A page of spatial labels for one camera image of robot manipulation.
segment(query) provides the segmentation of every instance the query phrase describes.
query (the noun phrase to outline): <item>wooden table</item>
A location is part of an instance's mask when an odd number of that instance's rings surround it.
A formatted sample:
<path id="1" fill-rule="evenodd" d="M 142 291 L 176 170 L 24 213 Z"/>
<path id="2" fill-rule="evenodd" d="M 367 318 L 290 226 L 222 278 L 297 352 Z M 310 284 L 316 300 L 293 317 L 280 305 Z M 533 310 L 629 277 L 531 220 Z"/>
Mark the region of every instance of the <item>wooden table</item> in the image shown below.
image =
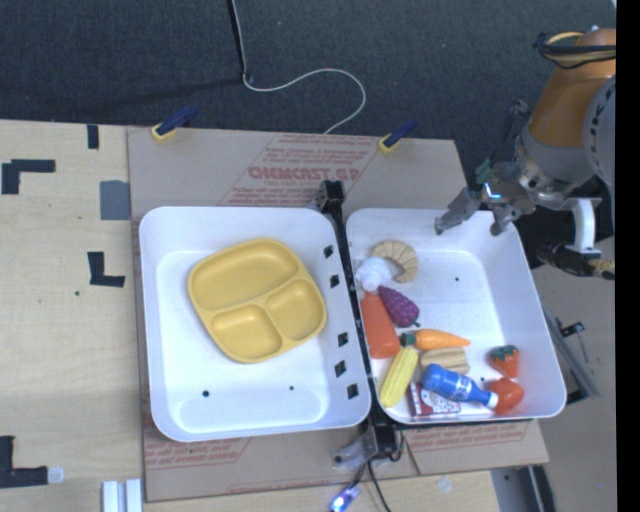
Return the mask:
<path id="1" fill-rule="evenodd" d="M 22 172 L 0 195 L 0 436 L 12 435 L 13 466 L 62 468 L 64 481 L 0 489 L 0 509 L 100 510 L 101 483 L 143 478 L 140 386 L 128 220 L 102 220 L 99 185 L 127 182 L 126 129 L 0 121 L 2 163 L 55 159 L 55 173 Z M 123 287 L 89 283 L 88 252 Z M 394 511 L 498 511 L 489 471 L 385 480 Z M 176 502 L 147 511 L 327 510 L 342 486 Z M 349 510 L 382 510 L 370 483 Z"/>

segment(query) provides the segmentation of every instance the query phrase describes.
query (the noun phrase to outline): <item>gray floor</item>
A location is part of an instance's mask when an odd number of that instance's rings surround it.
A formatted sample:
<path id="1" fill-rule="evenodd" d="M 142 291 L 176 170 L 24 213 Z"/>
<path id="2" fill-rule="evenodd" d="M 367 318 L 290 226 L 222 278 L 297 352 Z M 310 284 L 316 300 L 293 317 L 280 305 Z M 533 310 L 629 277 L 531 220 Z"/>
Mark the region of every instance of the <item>gray floor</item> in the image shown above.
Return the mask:
<path id="1" fill-rule="evenodd" d="M 615 258 L 614 238 L 603 241 L 598 248 L 603 258 Z M 544 469 L 555 510 L 618 510 L 615 284 L 574 277 L 548 265 L 535 269 L 533 277 L 541 300 L 563 326 L 576 322 L 584 325 L 580 335 L 584 353 L 577 335 L 566 341 L 582 359 L 599 392 L 598 396 L 567 405 L 558 416 L 541 420 L 551 459 Z M 560 363 L 565 370 L 562 357 Z M 570 374 L 567 381 L 572 391 Z"/>

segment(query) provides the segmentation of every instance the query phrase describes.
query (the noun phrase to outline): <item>cardboard box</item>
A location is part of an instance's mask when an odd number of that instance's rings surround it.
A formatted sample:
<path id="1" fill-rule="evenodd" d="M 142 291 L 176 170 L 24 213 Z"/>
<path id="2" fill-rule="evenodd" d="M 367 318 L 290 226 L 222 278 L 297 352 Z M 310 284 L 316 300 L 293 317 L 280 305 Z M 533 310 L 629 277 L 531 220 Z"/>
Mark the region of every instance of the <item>cardboard box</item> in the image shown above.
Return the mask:
<path id="1" fill-rule="evenodd" d="M 137 229 L 160 206 L 304 207 L 323 180 L 343 182 L 345 219 L 366 207 L 445 209 L 464 186 L 452 141 L 405 139 L 390 154 L 379 153 L 377 142 L 181 129 L 158 143 L 149 129 L 128 128 L 147 501 L 351 481 L 353 471 L 334 468 L 332 453 L 358 438 L 357 427 L 194 443 L 160 434 L 149 410 Z M 411 429 L 404 436 L 404 456 L 377 464 L 379 478 L 548 461 L 535 420 Z"/>

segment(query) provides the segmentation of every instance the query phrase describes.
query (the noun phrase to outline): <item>blue clamp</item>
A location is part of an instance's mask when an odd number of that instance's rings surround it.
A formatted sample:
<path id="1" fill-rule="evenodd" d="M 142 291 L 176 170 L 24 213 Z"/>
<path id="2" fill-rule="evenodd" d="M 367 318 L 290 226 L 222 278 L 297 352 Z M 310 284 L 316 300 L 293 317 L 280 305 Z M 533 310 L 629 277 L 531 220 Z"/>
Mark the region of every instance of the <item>blue clamp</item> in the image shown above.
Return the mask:
<path id="1" fill-rule="evenodd" d="M 181 108 L 165 121 L 151 128 L 151 135 L 158 141 L 164 141 L 175 133 L 176 128 L 188 126 L 197 115 L 198 109 L 196 107 Z"/>
<path id="2" fill-rule="evenodd" d="M 391 153 L 396 148 L 396 145 L 398 144 L 400 139 L 409 135 L 409 133 L 411 133 L 416 126 L 418 126 L 418 123 L 416 123 L 415 121 L 407 121 L 395 132 L 390 133 L 380 139 L 378 141 L 378 149 L 383 153 Z"/>

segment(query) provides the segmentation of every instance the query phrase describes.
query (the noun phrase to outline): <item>beige curved toy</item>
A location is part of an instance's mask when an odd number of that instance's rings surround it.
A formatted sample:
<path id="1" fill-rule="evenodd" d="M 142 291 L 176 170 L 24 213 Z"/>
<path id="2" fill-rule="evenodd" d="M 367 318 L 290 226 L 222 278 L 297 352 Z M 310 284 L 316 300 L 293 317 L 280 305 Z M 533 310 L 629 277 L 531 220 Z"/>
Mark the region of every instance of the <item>beige curved toy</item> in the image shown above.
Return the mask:
<path id="1" fill-rule="evenodd" d="M 399 283 L 408 283 L 418 277 L 416 251 L 406 242 L 385 240 L 372 249 L 371 256 L 387 258 L 396 263 L 402 269 L 402 273 L 395 277 L 395 280 Z"/>

